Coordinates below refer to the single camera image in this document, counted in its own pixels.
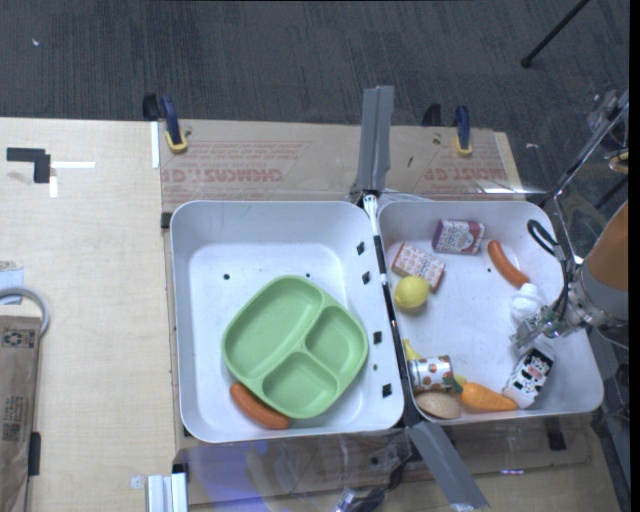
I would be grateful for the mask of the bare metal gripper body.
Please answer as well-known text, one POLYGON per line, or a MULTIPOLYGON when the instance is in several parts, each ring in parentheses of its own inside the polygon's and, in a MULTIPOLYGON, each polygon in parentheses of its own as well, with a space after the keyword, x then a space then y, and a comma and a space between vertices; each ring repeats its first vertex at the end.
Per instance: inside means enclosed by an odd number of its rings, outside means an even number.
POLYGON ((600 321, 600 308, 586 298, 569 296, 563 305, 564 313, 561 313, 560 306, 541 309, 539 327, 547 338, 565 337, 600 321))

